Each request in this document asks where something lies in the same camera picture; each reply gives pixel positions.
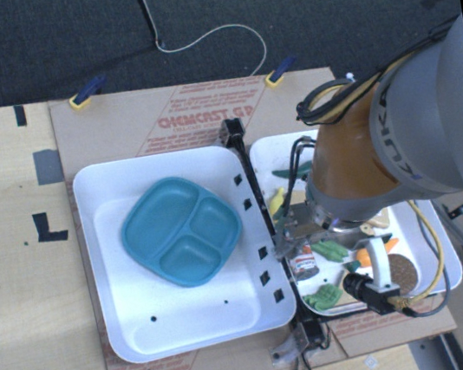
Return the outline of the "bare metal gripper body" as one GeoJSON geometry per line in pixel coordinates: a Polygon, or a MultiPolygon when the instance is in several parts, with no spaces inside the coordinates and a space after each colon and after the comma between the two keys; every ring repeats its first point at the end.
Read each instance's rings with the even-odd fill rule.
{"type": "Polygon", "coordinates": [[[324,214],[312,212],[306,203],[292,204],[284,223],[284,239],[287,243],[308,240],[311,243],[334,241],[340,244],[357,243],[366,237],[361,228],[337,227],[324,214]]]}

